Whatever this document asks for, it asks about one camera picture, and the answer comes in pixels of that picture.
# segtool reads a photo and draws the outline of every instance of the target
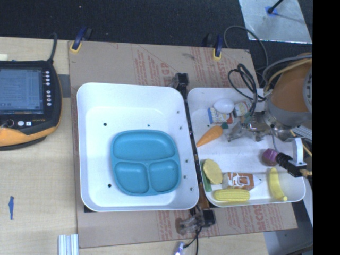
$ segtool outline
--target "cardboard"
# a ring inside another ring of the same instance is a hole
[[[178,218],[191,216],[188,210],[91,212],[86,209],[80,196],[77,90],[87,82],[167,86],[177,72],[188,73],[189,89],[228,88],[231,86],[228,72],[239,63],[255,72],[249,52],[222,49],[222,59],[214,61],[213,48],[85,41],[77,54],[69,52],[69,60],[80,248],[194,237],[192,233],[180,235],[175,228]],[[237,73],[232,74],[232,80],[237,88],[245,88]],[[216,224],[203,229],[200,237],[297,228],[291,203],[214,208],[214,213]]]

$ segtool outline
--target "blue plate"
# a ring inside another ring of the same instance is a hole
[[[116,184],[133,196],[169,193],[180,183],[179,153],[163,131],[120,132],[111,143],[111,161]]]

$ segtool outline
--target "wooden table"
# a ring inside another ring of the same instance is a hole
[[[54,56],[58,74],[69,74],[67,40]],[[8,60],[47,60],[53,41],[0,37]],[[57,254],[59,235],[77,233],[71,101],[63,98],[59,128],[34,146],[0,152],[0,254]],[[13,219],[9,201],[14,197]],[[80,249],[79,254],[173,254],[177,241]],[[185,250],[195,254],[196,244]],[[268,254],[263,233],[199,239],[199,254]]]

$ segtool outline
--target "screen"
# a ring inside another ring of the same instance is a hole
[[[0,114],[42,114],[40,69],[0,69]]]

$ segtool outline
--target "carrot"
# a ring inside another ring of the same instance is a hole
[[[209,143],[218,137],[222,136],[223,128],[220,125],[214,125],[211,127],[203,136],[201,139],[196,143],[197,147],[203,146],[206,143]]]

